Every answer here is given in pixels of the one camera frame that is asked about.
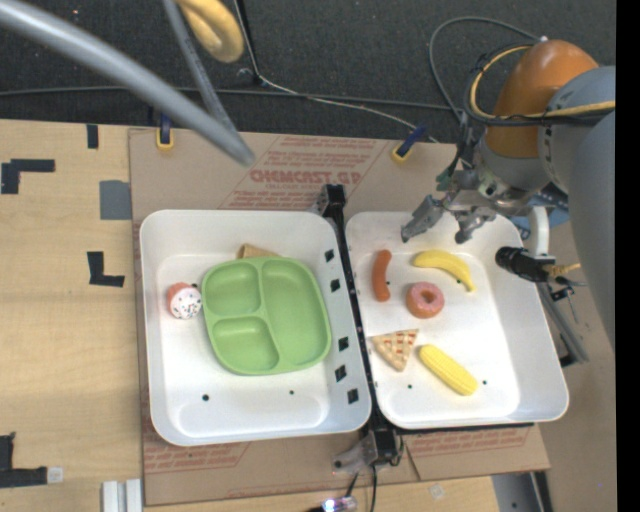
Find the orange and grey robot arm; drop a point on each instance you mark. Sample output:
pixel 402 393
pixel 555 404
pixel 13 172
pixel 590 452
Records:
pixel 590 165

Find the brown cardboard board red print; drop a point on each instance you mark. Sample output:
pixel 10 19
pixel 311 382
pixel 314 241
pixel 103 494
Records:
pixel 200 170

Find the yellow banana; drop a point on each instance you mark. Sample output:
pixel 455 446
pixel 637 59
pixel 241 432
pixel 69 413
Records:
pixel 445 262

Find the black cylinder on white bracket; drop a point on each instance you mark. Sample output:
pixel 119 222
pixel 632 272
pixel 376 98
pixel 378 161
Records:
pixel 522 262

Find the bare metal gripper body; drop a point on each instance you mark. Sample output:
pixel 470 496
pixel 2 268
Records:
pixel 477 196

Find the orange sausage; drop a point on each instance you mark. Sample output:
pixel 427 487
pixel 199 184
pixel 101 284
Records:
pixel 381 275

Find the tan lattice pie slice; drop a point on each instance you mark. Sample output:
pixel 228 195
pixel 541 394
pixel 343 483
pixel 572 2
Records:
pixel 397 347

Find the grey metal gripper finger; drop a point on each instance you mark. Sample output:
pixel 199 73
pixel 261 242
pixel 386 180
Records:
pixel 424 216
pixel 474 225

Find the white plastic tray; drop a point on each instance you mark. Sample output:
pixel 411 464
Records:
pixel 500 330
pixel 250 400

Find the yellow corn cob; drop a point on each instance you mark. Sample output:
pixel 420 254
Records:
pixel 447 369

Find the green divided plate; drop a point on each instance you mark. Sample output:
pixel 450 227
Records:
pixel 290 310

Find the tan ice cream cone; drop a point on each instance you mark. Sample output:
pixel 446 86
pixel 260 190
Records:
pixel 250 251

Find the pink doughnut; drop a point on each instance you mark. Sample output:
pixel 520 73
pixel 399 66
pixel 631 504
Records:
pixel 425 301

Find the pink sprinkled cupcake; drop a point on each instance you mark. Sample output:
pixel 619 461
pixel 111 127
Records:
pixel 184 301

